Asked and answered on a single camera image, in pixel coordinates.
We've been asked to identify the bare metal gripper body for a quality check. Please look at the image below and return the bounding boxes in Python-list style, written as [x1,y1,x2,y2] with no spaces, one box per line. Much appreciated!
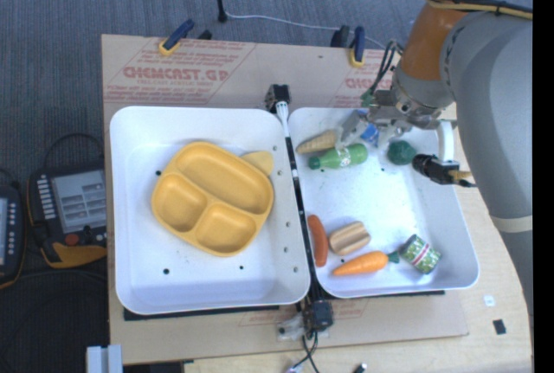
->
[365,88,448,131]

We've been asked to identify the blue can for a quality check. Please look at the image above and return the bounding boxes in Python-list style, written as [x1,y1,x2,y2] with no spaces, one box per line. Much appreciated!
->
[360,122,383,148]

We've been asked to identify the green broccoli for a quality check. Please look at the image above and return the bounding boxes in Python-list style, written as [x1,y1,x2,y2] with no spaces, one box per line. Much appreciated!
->
[385,139,418,166]

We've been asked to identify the green bottle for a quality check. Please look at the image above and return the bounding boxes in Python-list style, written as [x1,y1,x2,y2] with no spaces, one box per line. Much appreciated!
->
[307,142,370,170]

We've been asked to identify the thin black and white rod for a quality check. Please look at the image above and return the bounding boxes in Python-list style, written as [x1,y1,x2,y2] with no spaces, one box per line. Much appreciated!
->
[275,100,320,304]

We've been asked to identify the brown cardboard board red print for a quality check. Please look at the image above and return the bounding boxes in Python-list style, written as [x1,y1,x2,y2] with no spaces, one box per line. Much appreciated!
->
[100,33,471,366]

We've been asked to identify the white plastic tray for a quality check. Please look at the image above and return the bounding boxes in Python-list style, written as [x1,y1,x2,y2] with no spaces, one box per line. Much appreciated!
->
[108,105,312,316]
[287,106,481,300]

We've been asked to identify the yellow flat rounded piece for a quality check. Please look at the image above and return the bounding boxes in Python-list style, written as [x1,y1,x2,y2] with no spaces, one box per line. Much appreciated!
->
[240,150,276,176]

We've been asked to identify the beige bread roll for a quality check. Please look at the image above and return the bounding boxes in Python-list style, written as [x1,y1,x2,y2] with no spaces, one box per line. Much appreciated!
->
[328,220,372,257]

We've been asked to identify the orange sausage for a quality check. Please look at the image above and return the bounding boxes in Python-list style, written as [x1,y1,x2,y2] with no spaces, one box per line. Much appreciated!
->
[306,214,331,269]

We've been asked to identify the green and white can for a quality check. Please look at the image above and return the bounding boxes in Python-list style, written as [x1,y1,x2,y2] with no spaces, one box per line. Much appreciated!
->
[397,233,442,275]

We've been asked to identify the orange carrot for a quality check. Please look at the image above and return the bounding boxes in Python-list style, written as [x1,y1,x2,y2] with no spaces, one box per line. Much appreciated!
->
[331,249,401,278]

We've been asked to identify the yellow divided plate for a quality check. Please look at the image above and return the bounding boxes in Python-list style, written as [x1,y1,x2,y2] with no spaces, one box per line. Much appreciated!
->
[150,140,276,258]

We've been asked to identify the black cylinder on white bracket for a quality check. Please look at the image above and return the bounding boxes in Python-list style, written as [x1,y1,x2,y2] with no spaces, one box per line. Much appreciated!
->
[411,119,461,186]

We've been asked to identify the black block with thin wires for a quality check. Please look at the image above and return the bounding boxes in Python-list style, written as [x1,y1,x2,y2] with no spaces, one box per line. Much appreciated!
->
[302,299,336,331]
[264,83,293,111]

